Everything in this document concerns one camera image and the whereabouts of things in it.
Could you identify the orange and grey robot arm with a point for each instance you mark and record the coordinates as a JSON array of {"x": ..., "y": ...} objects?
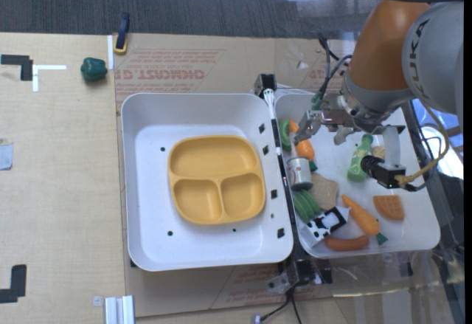
[{"x": 383, "y": 53}]

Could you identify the orange toy carrot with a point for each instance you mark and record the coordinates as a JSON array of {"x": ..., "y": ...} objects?
[
  {"x": 305, "y": 150},
  {"x": 361, "y": 215}
]

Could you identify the green toy doughnut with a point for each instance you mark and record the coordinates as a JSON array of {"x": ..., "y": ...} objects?
[{"x": 284, "y": 134}]

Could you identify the beige toy biscuit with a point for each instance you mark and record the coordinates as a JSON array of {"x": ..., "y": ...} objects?
[{"x": 378, "y": 151}]

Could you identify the yellow divided plate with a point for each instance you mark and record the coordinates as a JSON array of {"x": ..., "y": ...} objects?
[{"x": 214, "y": 160}]

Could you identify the black cylinder on white bracket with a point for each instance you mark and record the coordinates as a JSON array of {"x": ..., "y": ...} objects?
[{"x": 391, "y": 167}]

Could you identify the green toy bell pepper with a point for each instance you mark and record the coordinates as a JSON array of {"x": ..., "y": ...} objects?
[{"x": 93, "y": 69}]

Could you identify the orange toy waffle piece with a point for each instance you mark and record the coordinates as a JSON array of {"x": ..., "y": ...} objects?
[{"x": 389, "y": 207}]

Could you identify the green toy bottle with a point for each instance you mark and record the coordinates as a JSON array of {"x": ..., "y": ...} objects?
[{"x": 358, "y": 162}]

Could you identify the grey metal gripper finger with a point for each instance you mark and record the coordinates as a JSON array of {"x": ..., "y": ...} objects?
[
  {"x": 309, "y": 127},
  {"x": 343, "y": 133}
]

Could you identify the small silver can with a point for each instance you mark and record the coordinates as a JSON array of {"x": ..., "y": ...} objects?
[{"x": 299, "y": 173}]

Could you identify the brown toy bread slice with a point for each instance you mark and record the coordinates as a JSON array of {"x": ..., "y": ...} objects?
[{"x": 324, "y": 191}]

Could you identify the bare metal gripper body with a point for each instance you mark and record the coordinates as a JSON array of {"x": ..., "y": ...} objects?
[{"x": 333, "y": 114}]

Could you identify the black and white milk carton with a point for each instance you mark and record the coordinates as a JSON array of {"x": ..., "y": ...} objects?
[{"x": 324, "y": 224}]

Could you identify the thin black and white rod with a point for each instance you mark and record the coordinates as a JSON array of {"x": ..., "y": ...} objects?
[{"x": 273, "y": 119}]

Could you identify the brown cardboard board red print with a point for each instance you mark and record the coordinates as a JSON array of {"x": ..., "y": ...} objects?
[{"x": 221, "y": 60}]

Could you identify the green ribbed toy vegetable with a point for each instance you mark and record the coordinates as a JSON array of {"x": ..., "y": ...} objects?
[{"x": 307, "y": 206}]

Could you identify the orange toy sausage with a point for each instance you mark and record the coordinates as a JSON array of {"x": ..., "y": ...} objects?
[{"x": 346, "y": 243}]

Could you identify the white plastic tray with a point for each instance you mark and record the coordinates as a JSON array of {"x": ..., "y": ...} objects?
[
  {"x": 147, "y": 182},
  {"x": 413, "y": 234}
]

